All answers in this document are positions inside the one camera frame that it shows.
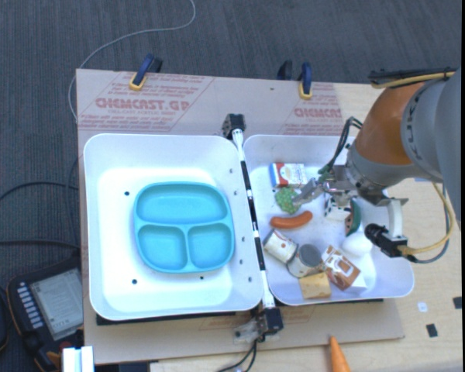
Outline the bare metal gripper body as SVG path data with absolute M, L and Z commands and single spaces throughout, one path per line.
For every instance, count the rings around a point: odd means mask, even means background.
M 333 165 L 325 167 L 322 181 L 329 184 L 329 192 L 350 191 L 372 205 L 382 206 L 388 201 L 384 186 L 362 175 L 354 166 Z

